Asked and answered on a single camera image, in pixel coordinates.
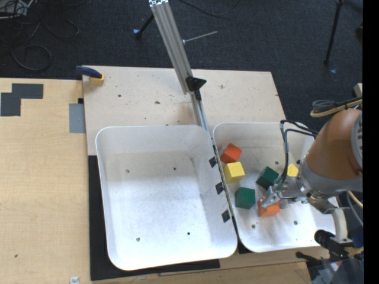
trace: tripod leg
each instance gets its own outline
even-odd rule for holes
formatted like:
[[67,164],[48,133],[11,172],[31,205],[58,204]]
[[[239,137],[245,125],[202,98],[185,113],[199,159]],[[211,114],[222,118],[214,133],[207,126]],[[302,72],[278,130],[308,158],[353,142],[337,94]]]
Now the tripod leg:
[[140,39],[142,37],[143,31],[153,21],[153,19],[154,19],[154,15],[151,15],[150,18],[147,19],[147,21],[145,22],[145,24],[143,24],[143,27],[140,30],[133,30],[137,39]]
[[334,16],[332,34],[330,35],[329,47],[327,48],[326,56],[325,56],[325,59],[324,59],[324,63],[325,64],[329,63],[330,51],[332,50],[332,45],[333,45],[333,41],[334,41],[334,35],[336,33],[337,22],[338,22],[338,17],[339,17],[339,11],[340,11],[342,5],[343,5],[343,0],[337,0],[337,9],[336,9],[336,14]]

